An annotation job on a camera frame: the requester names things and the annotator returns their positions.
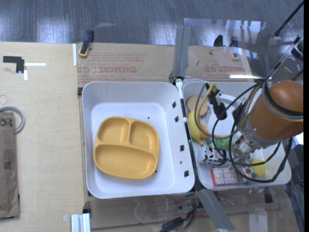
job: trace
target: gray floor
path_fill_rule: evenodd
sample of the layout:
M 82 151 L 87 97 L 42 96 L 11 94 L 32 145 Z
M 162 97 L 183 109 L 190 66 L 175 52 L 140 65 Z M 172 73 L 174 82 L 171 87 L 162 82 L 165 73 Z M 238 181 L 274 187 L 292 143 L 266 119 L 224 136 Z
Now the gray floor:
M 265 77 L 304 28 L 304 7 L 271 38 L 303 0 L 0 0 L 0 41 L 174 45 L 176 28 L 191 26 L 190 45 L 236 36 L 253 74 Z M 291 80 L 303 62 L 289 55 L 273 80 Z M 291 184 L 303 186 L 303 149 Z

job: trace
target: copper cylindrical robot part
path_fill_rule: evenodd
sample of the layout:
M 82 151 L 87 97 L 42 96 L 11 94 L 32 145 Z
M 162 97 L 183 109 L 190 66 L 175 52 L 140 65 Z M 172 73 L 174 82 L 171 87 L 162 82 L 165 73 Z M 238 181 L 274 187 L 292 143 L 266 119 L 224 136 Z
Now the copper cylindrical robot part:
M 303 112 L 304 88 L 295 81 L 273 83 L 269 88 L 272 99 L 281 107 Z M 281 141 L 303 132 L 303 121 L 287 120 L 271 112 L 264 104 L 262 95 L 258 97 L 249 114 L 250 126 L 254 133 L 267 140 Z

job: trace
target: round wooden object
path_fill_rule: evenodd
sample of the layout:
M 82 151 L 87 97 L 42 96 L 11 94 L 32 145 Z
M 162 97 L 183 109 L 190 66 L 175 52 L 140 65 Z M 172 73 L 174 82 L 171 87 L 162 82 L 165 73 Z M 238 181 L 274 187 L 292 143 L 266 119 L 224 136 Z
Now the round wooden object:
M 189 112 L 195 110 L 195 106 L 197 104 L 197 99 L 198 99 L 198 96 L 192 96 L 192 97 L 189 98 L 188 103 L 187 103 Z M 199 108 L 202 100 L 203 100 L 202 98 L 199 98 L 197 108 Z M 207 103 L 204 102 L 204 104 L 202 105 L 201 111 L 199 112 L 199 115 L 204 116 L 207 112 L 207 109 L 208 109 Z

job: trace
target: gray cable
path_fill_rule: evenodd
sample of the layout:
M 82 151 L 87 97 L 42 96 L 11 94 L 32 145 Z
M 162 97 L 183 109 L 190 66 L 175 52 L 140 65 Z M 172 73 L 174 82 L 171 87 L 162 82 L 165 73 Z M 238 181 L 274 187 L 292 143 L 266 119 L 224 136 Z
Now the gray cable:
M 3 106 L 3 107 L 0 107 L 0 112 L 4 112 L 4 111 L 16 112 L 21 117 L 21 123 L 17 127 L 17 129 L 14 131 L 15 134 L 19 133 L 23 129 L 24 125 L 25 125 L 24 114 L 15 106 Z
M 271 111 L 272 113 L 280 116 L 280 117 L 284 117 L 284 118 L 294 118 L 294 119 L 302 119 L 304 118 L 304 116 L 290 116 L 290 115 L 285 115 L 285 114 L 281 114 L 279 112 L 277 112 L 276 110 L 272 109 L 268 102 L 266 101 L 266 97 L 265 97 L 265 85 L 266 85 L 266 82 L 263 83 L 262 85 L 262 97 L 263 97 L 263 102 L 265 104 L 265 106 L 268 108 L 269 111 Z

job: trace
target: white plastic tray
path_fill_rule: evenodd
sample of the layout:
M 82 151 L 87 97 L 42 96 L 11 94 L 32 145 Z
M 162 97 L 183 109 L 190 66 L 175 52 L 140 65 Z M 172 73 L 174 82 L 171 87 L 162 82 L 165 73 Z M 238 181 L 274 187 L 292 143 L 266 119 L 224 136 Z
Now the white plastic tray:
M 83 88 L 82 98 L 86 181 L 93 196 L 108 199 L 186 193 L 192 189 L 195 178 L 179 93 L 175 86 L 163 82 L 92 82 Z M 118 178 L 102 173 L 95 166 L 95 136 L 100 123 L 110 116 L 140 119 L 157 130 L 159 159 L 157 169 L 150 177 L 143 180 Z
M 188 82 L 183 86 L 183 98 L 185 100 L 185 103 L 188 101 L 188 99 L 190 97 L 199 95 L 203 84 L 204 83 L 202 83 L 202 82 Z M 239 94 L 241 94 L 247 88 L 254 85 L 254 83 L 249 83 L 249 82 L 238 82 L 238 83 L 236 83 L 236 82 L 233 82 L 233 83 L 231 83 L 231 82 L 218 82 L 218 83 L 216 83 L 215 82 L 215 84 L 216 84 L 217 88 L 220 89 L 224 95 L 228 95 L 228 96 L 231 96 L 231 97 L 237 97 Z M 204 97 L 205 93 L 206 93 L 206 89 L 204 89 L 204 91 L 202 93 L 202 97 Z M 243 96 L 243 98 L 247 98 L 249 96 L 249 94 L 250 93 L 247 93 L 247 95 Z M 255 95 L 252 104 L 254 104 L 254 102 L 257 99 L 259 94 L 260 93 Z M 207 111 L 205 118 L 201 119 L 201 122 L 206 124 L 206 127 L 209 130 L 209 132 L 212 132 L 213 125 L 214 125 L 215 121 L 217 120 L 217 118 L 216 118 L 216 116 L 213 112 L 212 105 L 209 104 L 208 100 L 207 100 L 207 103 L 208 103 L 209 109 Z M 223 121 L 220 121 L 217 124 L 217 127 L 215 129 L 215 134 L 218 134 L 218 135 L 229 135 L 230 134 L 233 123 L 234 123 L 234 120 L 233 120 L 233 117 L 232 117 L 232 114 L 231 114 L 232 111 L 233 111 L 233 107 L 231 107 L 228 110 L 227 118 Z M 290 165 L 287 161 L 283 171 L 279 174 L 279 176 L 277 177 L 277 179 L 274 182 L 264 184 L 264 183 L 257 183 L 257 182 L 251 181 L 247 184 L 244 184 L 241 177 L 238 176 L 238 184 L 237 185 L 214 186 L 213 183 L 212 183 L 212 178 L 211 178 L 211 168 L 213 167 L 213 165 L 207 165 L 207 164 L 199 163 L 198 158 L 197 158 L 198 152 L 200 150 L 202 150 L 203 148 L 205 148 L 206 146 L 207 146 L 206 143 L 203 146 L 200 146 L 198 144 L 198 142 L 193 140 L 193 148 L 194 148 L 196 162 L 197 162 L 198 177 L 199 177 L 199 180 L 202 183 L 202 185 L 204 187 L 208 188 L 208 189 L 218 190 L 218 189 L 244 188 L 244 187 L 250 187 L 250 186 L 285 185 L 291 179 L 291 176 L 292 176 L 291 168 L 290 168 Z M 270 146 L 266 149 L 255 150 L 254 156 L 256 158 L 266 160 L 273 153 L 276 146 L 277 145 L 273 145 L 273 146 Z M 273 175 L 277 172 L 278 166 L 281 163 L 282 159 L 284 158 L 284 155 L 285 155 L 285 152 L 284 152 L 284 149 L 281 145 L 277 154 L 268 163 L 266 163 L 267 170 L 266 170 L 265 177 L 264 177 L 265 179 L 271 179 L 273 177 Z

